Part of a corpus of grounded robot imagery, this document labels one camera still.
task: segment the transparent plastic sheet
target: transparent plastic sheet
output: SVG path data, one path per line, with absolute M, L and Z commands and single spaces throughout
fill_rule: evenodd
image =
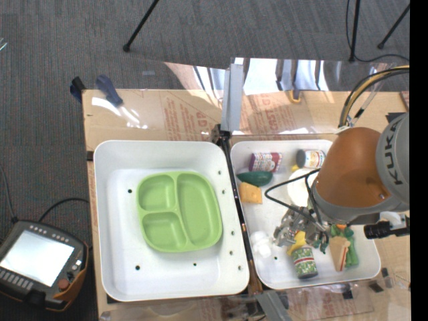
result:
M 236 112 L 232 109 L 230 113 L 235 118 L 236 114 L 239 115 L 239 126 L 231 128 L 231 146 L 248 140 L 333 140 L 344 101 L 355 84 L 373 72 L 394 66 L 273 59 L 232 59 L 232 64 L 242 66 L 244 80 L 238 99 L 240 110 Z M 83 93 L 86 146 L 89 152 L 110 139 L 212 140 L 213 129 L 224 119 L 230 67 L 205 68 L 146 61 L 142 72 L 147 78 L 145 87 L 117 89 L 124 100 L 119 107 L 108 103 L 105 93 L 98 89 Z M 399 100 L 397 94 L 401 90 L 403 87 L 388 82 L 379 82 L 371 87 L 355 106 L 355 110 L 358 110 L 361 104 L 368 104 L 370 100 L 367 99 L 374 97 L 366 113 L 358 120 L 358 125 L 377 128 L 381 132 L 385 115 L 401 111 L 391 110 L 395 102 L 389 104 L 391 98 Z M 395 315 L 410 318 L 410 293 L 407 289 L 409 267 L 406 263 L 398 266 L 395 263 L 395 250 L 399 250 L 395 249 L 395 244 L 407 249 L 408 241 L 404 237 L 400 240 L 397 238 L 397 241 L 380 239 L 376 243 L 382 255 L 382 266 L 389 269 L 390 276 L 385 278 L 379 274 L 369 280 L 347 282 L 352 292 L 355 292 L 351 301 L 355 303 L 354 309 L 336 307 L 349 302 L 346 302 L 342 293 L 329 290 L 335 284 L 277 290 L 281 299 L 288 295 L 292 319 L 317 320 L 348 316 L 347 320 L 364 320 L 367 317 L 364 314 L 371 312 L 376 315 L 381 313 L 386 320 L 403 319 L 395 318 Z M 375 284 L 381 287 L 378 292 L 375 292 Z M 178 302 L 179 307 L 188 301 L 184 299 Z M 171 320 L 186 320 L 188 315 L 203 315 L 202 320 L 258 320 L 263 316 L 263 311 L 251 307 L 248 310 L 249 302 L 253 305 L 257 303 L 254 303 L 255 297 L 249 296 L 247 292 L 192 301 L 191 305 L 168 317 Z M 328 301 L 333 301 L 335 307 L 331 308 L 336 310 L 336 314 L 327 313 L 324 306 Z M 152 304 L 146 302 L 113 303 L 110 305 L 111 310 L 105 312 L 105 319 L 162 320 L 165 310 L 175 310 L 169 301 L 156 301 L 154 304 L 162 307 L 152 309 Z M 309 309 L 312 313 L 313 310 L 323 310 L 324 314 L 316 314 L 314 318 L 308 314 Z

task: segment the table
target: table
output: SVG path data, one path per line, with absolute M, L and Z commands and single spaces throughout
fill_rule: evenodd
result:
M 272 61 L 267 60 L 264 67 L 271 65 Z M 282 62 L 283 68 L 284 63 L 286 67 L 290 64 Z M 311 68 L 312 64 L 311 61 L 299 63 L 301 68 L 306 66 Z M 328 66 L 338 67 L 338 63 L 322 64 L 324 73 L 328 72 Z M 255 86 L 251 89 L 248 82 L 256 82 L 257 94 L 243 94 L 241 130 L 232 136 L 232 144 L 253 139 L 259 141 L 297 138 L 334 140 L 337 116 L 340 114 L 347 93 L 352 88 L 353 82 L 361 79 L 361 77 L 352 79 L 350 78 L 352 75 L 346 77 L 346 69 L 344 69 L 346 64 L 340 65 L 342 75 L 339 76 L 342 81 L 335 86 L 335 90 L 313 89 L 310 87 L 308 78 L 306 83 L 295 81 L 294 86 L 287 86 L 289 83 L 287 73 L 290 72 L 283 70 L 282 75 L 278 75 L 277 63 L 274 67 L 277 70 L 275 84 L 280 81 L 283 85 L 283 90 L 279 90 L 278 85 L 276 88 L 272 87 L 272 80 L 265 78 L 266 72 L 263 75 L 265 82 L 261 84 L 255 78 L 257 74 L 249 66 L 246 71 L 244 90 L 254 92 Z M 360 73 L 366 72 L 370 67 L 370 65 L 358 66 L 356 71 L 356 64 L 353 65 L 354 73 L 358 70 Z M 255 299 L 251 294 L 124 303 L 112 301 L 104 291 L 100 275 L 94 163 L 91 161 L 95 148 L 101 142 L 110 139 L 210 141 L 211 131 L 221 121 L 225 91 L 224 80 L 222 82 L 221 79 L 224 78 L 226 70 L 170 63 L 161 66 L 159 63 L 149 63 L 148 66 L 155 69 L 154 72 L 160 79 L 165 77 L 159 68 L 168 68 L 168 73 L 173 73 L 178 78 L 181 87 L 159 89 L 156 84 L 153 84 L 155 88 L 117 89 L 119 96 L 124 100 L 123 106 L 117 109 L 106 104 L 105 94 L 99 90 L 82 92 L 86 148 L 90 159 L 88 180 L 100 320 L 163 320 L 165 316 L 168 316 L 169 320 L 243 320 L 248 317 L 257 320 L 263 314 L 260 314 L 256 308 L 251 309 L 255 306 Z M 377 69 L 382 67 L 380 64 L 374 66 Z M 299 85 L 297 88 L 302 97 L 299 103 L 289 98 L 296 85 Z M 326 87 L 333 85 L 331 82 L 325 83 Z M 367 92 L 364 95 L 365 99 L 370 94 Z M 408 110 L 402 96 L 400 90 L 377 92 L 364 116 L 358 120 L 357 126 L 366 126 L 381 132 L 387 125 L 385 116 L 388 113 L 402 113 Z M 254 113 L 260 106 L 266 104 L 273 108 L 265 108 L 263 113 Z M 275 123 L 269 124 L 270 120 L 275 120 Z M 283 134 L 278 132 L 286 128 L 293 132 Z M 299 131 L 303 128 L 315 131 L 304 134 Z M 334 289 L 337 288 L 335 284 L 278 291 L 278 296 L 286 300 L 289 305 L 289 317 L 292 320 L 331 317 L 342 319 L 341 316 L 347 320 L 366 320 L 367 317 L 378 320 L 410 319 L 410 236 L 390 236 L 376 239 L 375 243 L 383 268 L 378 276 L 370 280 L 351 282 L 352 298 L 335 292 Z

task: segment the dark green toy vegetable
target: dark green toy vegetable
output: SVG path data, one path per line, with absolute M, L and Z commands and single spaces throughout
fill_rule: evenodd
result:
M 270 171 L 249 171 L 236 176 L 241 182 L 249 183 L 250 185 L 255 185 L 256 187 L 262 187 L 269 184 L 274 174 Z

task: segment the wire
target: wire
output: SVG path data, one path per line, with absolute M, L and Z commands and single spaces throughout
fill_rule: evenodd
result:
M 270 191 L 274 190 L 274 189 L 277 189 L 278 187 L 281 187 L 282 185 L 287 185 L 288 183 L 291 183 L 291 182 L 297 181 L 297 180 L 299 180 L 299 179 L 303 179 L 303 178 L 309 177 L 310 175 L 312 175 L 312 174 L 314 174 L 314 173 L 317 173 L 319 170 L 320 170 L 320 169 L 316 169 L 316 170 L 313 170 L 313 171 L 311 171 L 310 173 L 307 173 L 307 174 L 305 174 L 305 175 L 302 175 L 302 176 L 296 177 L 296 178 L 294 178 L 294 179 L 290 179 L 290 180 L 285 181 L 285 182 L 282 182 L 282 183 L 278 183 L 277 185 L 274 185 L 274 186 L 270 187 L 269 189 L 267 189 L 267 190 L 265 191 L 265 196 L 266 196 L 269 200 L 272 200 L 272 201 L 274 201 L 274 202 L 276 202 L 276 203 L 279 203 L 280 205 L 283 205 L 284 207 L 287 207 L 287 208 L 291 209 L 292 211 L 295 211 L 296 213 L 300 214 L 301 216 L 305 217 L 306 219 L 308 219 L 309 221 L 311 221 L 312 223 L 314 223 L 315 225 L 317 225 L 317 226 L 318 226 L 318 224 L 317 224 L 317 222 L 316 222 L 316 220 L 315 220 L 315 218 L 314 218 L 313 216 L 311 216 L 311 215 L 305 215 L 305 214 L 304 214 L 303 212 L 301 212 L 298 208 L 295 208 L 294 206 L 289 205 L 288 203 L 285 203 L 285 202 L 283 202 L 283 201 L 280 201 L 280 200 L 278 200 L 278 199 L 275 199 L 274 197 L 269 196 L 269 195 L 268 195 L 268 193 L 269 193 Z
M 351 93 L 348 95 L 348 97 L 345 100 L 342 112 L 340 114 L 340 120 L 339 120 L 339 127 L 348 125 L 348 115 L 350 112 L 350 109 L 352 108 L 355 101 L 361 96 L 361 94 L 370 86 L 373 84 L 384 80 L 386 78 L 389 78 L 391 76 L 396 76 L 400 74 L 408 74 L 410 72 L 410 66 L 400 66 L 395 68 L 390 68 L 387 70 L 383 70 L 381 72 L 377 72 L 374 74 L 371 74 L 365 78 L 363 78 L 351 91 Z M 364 112 L 364 108 L 360 108 L 360 110 L 355 114 L 355 118 L 359 118 L 361 114 Z
M 346 4 L 346 18 L 345 18 L 345 20 L 346 20 L 346 38 L 347 38 L 347 40 L 348 40 L 348 47 L 352 50 L 352 46 L 351 46 L 351 44 L 350 44 L 350 40 L 349 40 L 349 30 L 348 30 L 348 14 L 349 14 L 349 3 L 350 3 L 350 0 L 348 0 L 348 3 Z M 362 59 L 360 59 L 360 58 L 358 58 L 356 55 L 355 55 L 355 53 L 354 53 L 354 57 L 358 60 L 358 61 L 360 61 L 360 62 L 373 62 L 373 61 L 376 61 L 376 60 L 379 60 L 379 59 L 381 59 L 381 58 L 383 58 L 383 57 L 399 57 L 399 58 L 402 58 L 403 60 L 405 60 L 405 61 L 407 61 L 407 62 L 409 62 L 410 63 L 410 59 L 409 58 L 407 58 L 407 57 L 405 57 L 405 56 L 402 56 L 402 55 L 398 55 L 398 54 L 393 54 L 393 53 L 388 53 L 388 54 L 386 54 L 386 55 L 381 55 L 381 56 L 378 56 L 378 57 L 375 57 L 375 58 L 371 58 L 371 59 L 369 59 L 369 60 L 362 60 Z
M 9 193 L 9 185 L 7 184 L 6 174 L 5 174 L 5 171 L 3 170 L 3 167 L 1 166 L 1 164 L 0 164 L 0 171 L 1 171 L 1 176 L 3 177 L 3 182 L 5 183 L 6 202 L 7 202 L 8 208 L 9 208 L 9 212 L 12 216 L 11 221 L 12 221 L 12 223 L 17 223 L 18 218 L 15 215 L 15 213 L 13 212 L 11 197 L 10 197 L 10 193 Z
M 86 200 L 86 199 L 82 199 L 82 198 L 80 198 L 80 197 L 68 197 L 67 199 L 62 199 L 61 201 L 58 201 L 57 203 L 55 203 L 55 204 L 53 204 L 51 207 L 49 207 L 42 215 L 41 215 L 41 217 L 39 218 L 39 222 L 41 222 L 44 218 L 45 218 L 45 216 L 52 210 L 52 209 L 54 209 L 55 207 L 57 207 L 58 205 L 61 205 L 62 203 L 65 203 L 65 202 L 67 202 L 67 201 L 83 201 L 83 202 L 87 202 L 87 203 L 89 203 L 89 201 L 88 200 Z

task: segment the green can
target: green can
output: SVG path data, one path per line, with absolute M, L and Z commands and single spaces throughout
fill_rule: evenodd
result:
M 300 279 L 311 278 L 318 275 L 314 255 L 309 247 L 301 247 L 292 253 L 294 268 Z

